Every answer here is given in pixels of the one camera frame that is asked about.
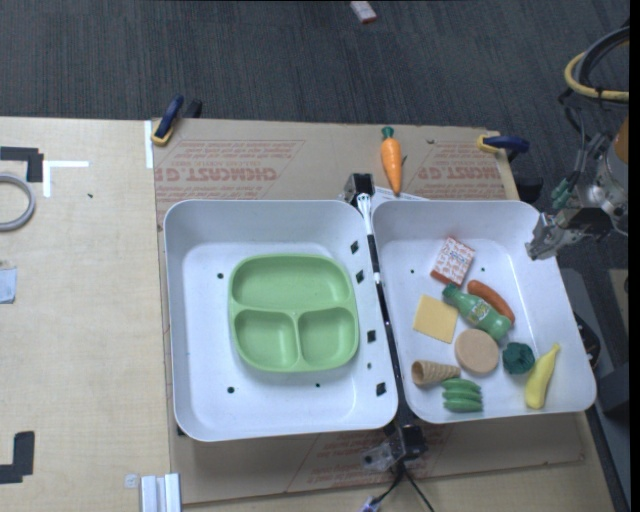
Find white and red packet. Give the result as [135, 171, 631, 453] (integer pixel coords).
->
[349, 0, 380, 25]

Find yellow cheese slice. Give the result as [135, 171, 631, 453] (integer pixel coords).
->
[411, 293, 461, 345]

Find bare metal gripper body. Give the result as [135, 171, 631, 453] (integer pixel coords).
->
[560, 181, 630, 245]

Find green bottle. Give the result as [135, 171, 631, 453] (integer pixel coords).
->
[440, 282, 514, 343]

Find green pea pods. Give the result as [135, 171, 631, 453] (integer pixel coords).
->
[440, 376, 485, 415]

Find thin black and white rod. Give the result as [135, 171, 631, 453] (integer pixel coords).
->
[356, 194, 417, 432]

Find orange and white carton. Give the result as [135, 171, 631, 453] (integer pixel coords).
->
[429, 235, 477, 288]

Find tan round biscuit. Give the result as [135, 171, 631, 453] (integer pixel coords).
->
[453, 327, 501, 377]

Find green divided plate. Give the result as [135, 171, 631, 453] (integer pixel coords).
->
[227, 252, 361, 373]

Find grey tape roll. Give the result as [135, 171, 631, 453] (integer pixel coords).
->
[0, 171, 38, 233]

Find orange sausage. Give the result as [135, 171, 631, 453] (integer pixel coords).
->
[466, 278, 517, 326]

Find yellow banana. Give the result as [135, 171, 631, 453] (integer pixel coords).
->
[523, 342, 562, 411]

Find green broccoli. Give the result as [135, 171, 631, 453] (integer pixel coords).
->
[501, 341, 537, 376]

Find orange carrot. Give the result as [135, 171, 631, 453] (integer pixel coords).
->
[379, 125, 406, 198]

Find tan ice cream cone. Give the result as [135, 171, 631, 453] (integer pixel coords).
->
[410, 359, 462, 388]

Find brown cardboard board red print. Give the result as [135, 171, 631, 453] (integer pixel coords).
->
[151, 117, 601, 507]

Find white plastic tray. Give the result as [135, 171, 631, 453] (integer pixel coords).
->
[162, 199, 400, 444]
[370, 199, 598, 426]

